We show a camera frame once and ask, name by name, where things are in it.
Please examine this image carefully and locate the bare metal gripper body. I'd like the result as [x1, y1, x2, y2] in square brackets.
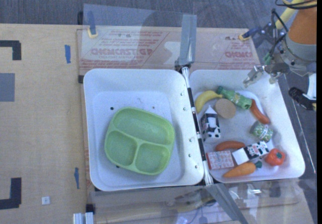
[263, 51, 310, 77]

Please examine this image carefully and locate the green plastic bottle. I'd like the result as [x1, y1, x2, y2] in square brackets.
[216, 86, 253, 111]

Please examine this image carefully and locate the orange sausage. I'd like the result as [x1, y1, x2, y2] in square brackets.
[214, 140, 246, 153]
[249, 99, 271, 125]

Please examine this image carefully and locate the brown round biscuit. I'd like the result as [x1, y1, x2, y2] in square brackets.
[214, 98, 237, 120]

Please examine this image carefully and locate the green can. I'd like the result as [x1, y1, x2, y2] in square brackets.
[250, 121, 274, 143]

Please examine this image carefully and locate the white plastic tray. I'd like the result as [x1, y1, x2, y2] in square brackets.
[83, 67, 205, 192]
[188, 69, 306, 184]

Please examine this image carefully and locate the yellow banana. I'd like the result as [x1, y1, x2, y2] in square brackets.
[194, 90, 223, 114]

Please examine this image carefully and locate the black and white milk carton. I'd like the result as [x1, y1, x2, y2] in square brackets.
[200, 105, 221, 142]
[231, 140, 270, 166]

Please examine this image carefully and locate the orange bell pepper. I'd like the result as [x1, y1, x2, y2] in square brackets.
[264, 148, 286, 167]

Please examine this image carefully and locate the red and white packet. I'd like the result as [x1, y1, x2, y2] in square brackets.
[205, 150, 235, 171]

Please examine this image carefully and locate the orange carrot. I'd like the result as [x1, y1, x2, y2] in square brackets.
[222, 160, 263, 179]

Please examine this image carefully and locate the brown cardboard board red print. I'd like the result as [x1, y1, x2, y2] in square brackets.
[76, 27, 302, 207]

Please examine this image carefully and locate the green divided plate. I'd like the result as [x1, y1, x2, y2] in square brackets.
[104, 107, 176, 176]

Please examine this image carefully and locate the black cylinder on white bracket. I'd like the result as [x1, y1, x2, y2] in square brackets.
[288, 72, 317, 112]

